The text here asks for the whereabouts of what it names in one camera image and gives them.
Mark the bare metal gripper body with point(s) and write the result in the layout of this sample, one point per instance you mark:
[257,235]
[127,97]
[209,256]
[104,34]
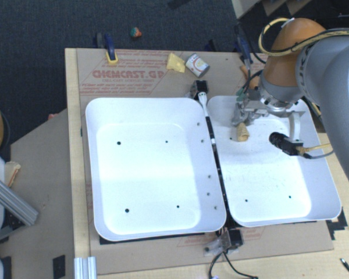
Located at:
[257,106]

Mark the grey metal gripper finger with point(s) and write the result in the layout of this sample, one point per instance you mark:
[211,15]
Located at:
[250,119]
[238,118]

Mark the tan ice cream cone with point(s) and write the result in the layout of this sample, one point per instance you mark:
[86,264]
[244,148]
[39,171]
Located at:
[242,133]

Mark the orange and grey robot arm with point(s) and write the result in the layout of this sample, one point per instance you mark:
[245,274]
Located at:
[328,77]

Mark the thin black and white rod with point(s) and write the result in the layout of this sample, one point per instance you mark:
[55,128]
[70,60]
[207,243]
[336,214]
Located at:
[214,147]

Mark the white plastic tray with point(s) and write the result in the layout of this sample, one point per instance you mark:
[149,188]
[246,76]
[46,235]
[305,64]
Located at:
[151,170]
[267,179]

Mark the small white and red can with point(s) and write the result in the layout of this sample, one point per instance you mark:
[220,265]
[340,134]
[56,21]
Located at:
[197,65]

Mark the yellow cheese wedge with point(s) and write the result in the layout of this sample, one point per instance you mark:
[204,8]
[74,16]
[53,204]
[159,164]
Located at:
[176,63]

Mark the brown cardboard board red print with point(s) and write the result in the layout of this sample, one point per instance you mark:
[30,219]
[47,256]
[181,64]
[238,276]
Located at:
[128,77]

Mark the green and orange toy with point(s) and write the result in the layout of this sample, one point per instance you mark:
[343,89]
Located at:
[135,32]

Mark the tan toy sandwich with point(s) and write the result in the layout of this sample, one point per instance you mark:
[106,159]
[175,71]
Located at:
[11,171]

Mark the black cylinder on white bracket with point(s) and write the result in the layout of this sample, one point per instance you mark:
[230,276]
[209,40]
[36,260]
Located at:
[283,142]

